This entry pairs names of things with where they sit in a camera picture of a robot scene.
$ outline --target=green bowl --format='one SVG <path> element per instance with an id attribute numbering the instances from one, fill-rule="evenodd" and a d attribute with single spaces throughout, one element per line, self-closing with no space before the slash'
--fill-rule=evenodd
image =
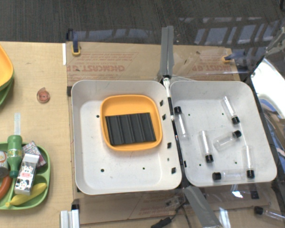
<path id="1" fill-rule="evenodd" d="M 4 102 L 6 96 L 8 95 L 10 88 L 13 84 L 13 79 L 14 79 L 14 75 L 13 77 L 10 79 L 9 84 L 2 90 L 0 90 L 0 106 L 2 105 L 2 103 Z"/>
<path id="2" fill-rule="evenodd" d="M 38 183 L 45 182 L 47 184 L 47 188 L 38 196 L 34 197 L 33 199 L 17 206 L 10 205 L 9 207 L 5 206 L 6 202 L 10 202 L 13 198 L 14 194 L 14 187 L 16 178 L 13 179 L 12 185 L 9 188 L 8 193 L 0 200 L 0 209 L 11 209 L 11 210 L 19 210 L 19 209 L 29 209 L 37 206 L 40 204 L 48 193 L 49 187 L 49 180 L 50 180 L 50 158 L 48 152 L 41 146 L 37 145 L 40 153 L 42 154 L 43 158 L 46 160 L 46 165 L 40 167 L 36 171 L 36 176 L 34 179 L 34 185 Z M 8 143 L 7 142 L 0 142 L 0 151 L 7 151 Z"/>

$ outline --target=glass vial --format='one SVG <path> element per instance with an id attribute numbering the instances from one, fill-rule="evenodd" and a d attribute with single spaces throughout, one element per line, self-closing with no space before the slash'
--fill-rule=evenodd
<path id="1" fill-rule="evenodd" d="M 226 147 L 230 146 L 234 141 L 236 141 L 242 133 L 240 130 L 236 130 L 234 132 L 226 133 L 216 139 L 213 140 L 213 146 L 218 150 L 224 150 Z"/>
<path id="2" fill-rule="evenodd" d="M 178 138 L 180 140 L 190 141 L 190 135 L 188 134 L 188 128 L 185 120 L 185 116 L 181 111 L 181 107 L 177 106 L 174 108 L 175 124 Z"/>
<path id="3" fill-rule="evenodd" d="M 231 118 L 231 121 L 233 124 L 239 124 L 239 118 L 238 118 L 238 114 L 236 113 L 236 111 L 234 110 L 234 107 L 231 105 L 230 101 L 228 100 L 227 96 L 223 97 L 222 100 L 222 105 L 223 108 L 225 110 L 225 112 L 229 115 L 229 117 Z"/>
<path id="4" fill-rule="evenodd" d="M 212 156 L 212 146 L 208 140 L 208 133 L 207 131 L 200 131 L 199 133 L 199 145 L 200 150 L 202 154 L 205 156 L 207 163 L 213 162 L 213 156 Z"/>
<path id="5" fill-rule="evenodd" d="M 243 165 L 246 168 L 246 174 L 248 179 L 255 177 L 255 171 L 253 166 L 253 150 L 251 146 L 245 145 L 242 150 Z"/>
<path id="6" fill-rule="evenodd" d="M 226 170 L 214 172 L 212 174 L 214 181 L 240 181 L 246 179 L 245 170 Z"/>
<path id="7" fill-rule="evenodd" d="M 285 213 L 282 213 L 280 211 L 269 208 L 263 208 L 260 206 L 255 206 L 254 213 L 258 216 L 266 218 L 268 221 L 273 219 L 282 222 L 285 225 Z"/>

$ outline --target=black cap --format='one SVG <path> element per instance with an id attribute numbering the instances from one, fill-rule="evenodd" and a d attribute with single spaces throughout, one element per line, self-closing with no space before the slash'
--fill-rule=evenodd
<path id="1" fill-rule="evenodd" d="M 232 133 L 232 136 L 233 136 L 234 138 L 239 138 L 240 136 L 242 136 L 242 133 L 241 133 L 240 130 L 236 130 L 236 131 L 234 131 L 234 132 Z"/>
<path id="2" fill-rule="evenodd" d="M 180 106 L 174 107 L 174 112 L 175 114 L 181 114 L 181 107 Z"/>
<path id="3" fill-rule="evenodd" d="M 255 206 L 254 211 L 255 211 L 255 214 L 262 215 L 264 209 L 260 206 Z"/>
<path id="4" fill-rule="evenodd" d="M 207 163 L 212 163 L 213 162 L 212 154 L 206 155 L 205 158 L 206 158 L 206 162 Z"/>
<path id="5" fill-rule="evenodd" d="M 247 173 L 247 178 L 249 179 L 253 179 L 255 177 L 254 170 L 248 170 L 246 173 Z"/>
<path id="6" fill-rule="evenodd" d="M 221 175 L 221 173 L 220 172 L 214 172 L 213 174 L 212 174 L 212 179 L 213 180 L 221 180 L 222 179 L 222 175 Z"/>
<path id="7" fill-rule="evenodd" d="M 237 116 L 235 116 L 235 117 L 232 117 L 231 118 L 231 121 L 232 121 L 232 123 L 235 125 L 235 124 L 239 124 L 239 118 L 237 117 Z"/>

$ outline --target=wooden table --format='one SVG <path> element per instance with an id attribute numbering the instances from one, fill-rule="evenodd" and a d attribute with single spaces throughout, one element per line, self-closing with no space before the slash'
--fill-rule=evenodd
<path id="1" fill-rule="evenodd" d="M 62 44 L 0 42 L 15 70 L 14 86 L 0 107 L 0 142 L 14 134 L 14 114 L 21 113 L 21 136 L 24 142 L 35 141 L 51 158 L 51 179 L 47 198 L 32 209 L 0 210 L 0 228 L 59 227 L 59 214 L 70 210 L 73 202 L 72 158 L 70 141 L 67 69 L 63 65 Z M 41 104 L 37 92 L 45 87 L 50 101 Z M 271 207 L 278 209 L 274 192 L 269 192 Z M 264 223 L 252 209 L 215 212 L 226 227 L 284 227 Z M 82 227 L 146 228 L 160 218 L 107 222 Z M 192 227 L 201 227 L 194 214 L 189 215 Z M 187 227 L 184 215 L 177 215 L 170 228 Z"/>

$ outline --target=banana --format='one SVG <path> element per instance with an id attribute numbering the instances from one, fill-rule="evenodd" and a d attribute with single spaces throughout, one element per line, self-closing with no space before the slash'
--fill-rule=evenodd
<path id="1" fill-rule="evenodd" d="M 11 199 L 10 202 L 6 202 L 5 206 L 9 207 L 10 205 L 16 206 L 16 205 L 23 204 L 33 199 L 34 197 L 38 196 L 39 194 L 41 194 L 47 188 L 47 186 L 48 185 L 45 182 L 35 184 L 32 187 L 31 195 L 17 194 Z"/>

